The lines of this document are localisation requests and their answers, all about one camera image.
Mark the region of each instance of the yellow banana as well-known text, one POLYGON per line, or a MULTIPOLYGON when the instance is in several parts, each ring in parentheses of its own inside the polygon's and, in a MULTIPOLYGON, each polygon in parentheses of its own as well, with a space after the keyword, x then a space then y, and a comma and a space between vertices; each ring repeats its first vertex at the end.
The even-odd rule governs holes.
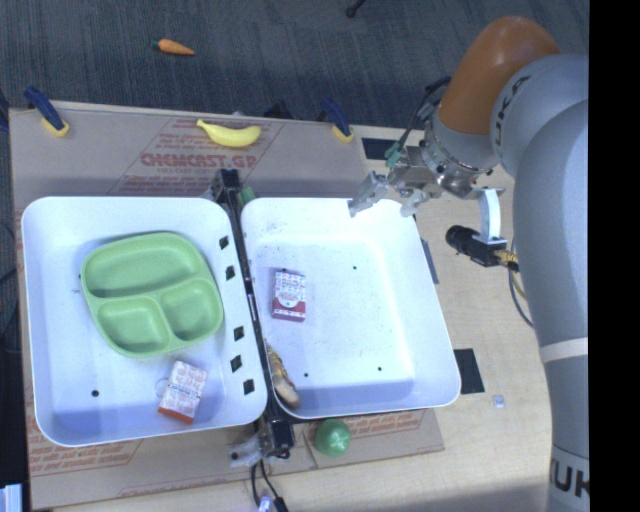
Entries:
POLYGON ((262 128, 259 126, 247 126, 246 128, 227 128, 218 124, 208 124, 198 119, 197 126, 202 128, 216 144, 230 148, 242 148, 253 144, 260 137, 262 128))

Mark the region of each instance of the small box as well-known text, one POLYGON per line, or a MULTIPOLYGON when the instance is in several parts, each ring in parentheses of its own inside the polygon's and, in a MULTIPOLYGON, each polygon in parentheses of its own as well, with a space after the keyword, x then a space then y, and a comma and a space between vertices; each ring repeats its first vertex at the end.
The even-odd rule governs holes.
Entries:
POLYGON ((158 412, 192 423, 206 381, 205 370, 184 361, 176 361, 171 369, 158 412))
POLYGON ((284 270, 276 271, 271 316, 303 322, 307 314, 305 301, 305 277, 284 270))

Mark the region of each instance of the green divided tray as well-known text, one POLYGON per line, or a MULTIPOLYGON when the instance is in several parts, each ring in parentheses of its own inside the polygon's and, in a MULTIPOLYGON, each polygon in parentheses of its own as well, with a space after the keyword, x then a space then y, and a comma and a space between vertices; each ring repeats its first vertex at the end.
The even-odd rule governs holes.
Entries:
POLYGON ((94 249, 82 288, 98 329, 114 350, 148 357, 204 340, 224 316, 200 251, 170 232, 132 236, 94 249))

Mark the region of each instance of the carrot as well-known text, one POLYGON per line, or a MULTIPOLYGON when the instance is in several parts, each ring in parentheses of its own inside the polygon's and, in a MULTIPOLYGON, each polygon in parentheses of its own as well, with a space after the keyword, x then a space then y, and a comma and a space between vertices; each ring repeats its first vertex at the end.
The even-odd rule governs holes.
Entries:
POLYGON ((158 41, 153 41, 151 45, 154 48, 164 52, 172 53, 173 55, 195 55, 191 48, 187 48, 185 45, 172 41, 171 39, 162 38, 158 41))

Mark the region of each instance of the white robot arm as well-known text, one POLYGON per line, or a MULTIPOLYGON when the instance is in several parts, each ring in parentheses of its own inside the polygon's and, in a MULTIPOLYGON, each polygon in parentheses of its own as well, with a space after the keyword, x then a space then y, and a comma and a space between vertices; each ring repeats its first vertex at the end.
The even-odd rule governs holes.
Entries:
POLYGON ((474 185, 498 164, 514 177, 518 266, 552 407, 549 512, 590 510, 588 67, 531 20, 496 20, 465 54, 420 146, 400 148, 388 176, 372 172, 349 201, 356 215, 394 187, 410 215, 443 192, 480 199, 482 233, 454 226, 447 241, 489 266, 492 241, 505 242, 492 225, 501 191, 474 185), (475 245, 455 240, 465 229, 475 245))

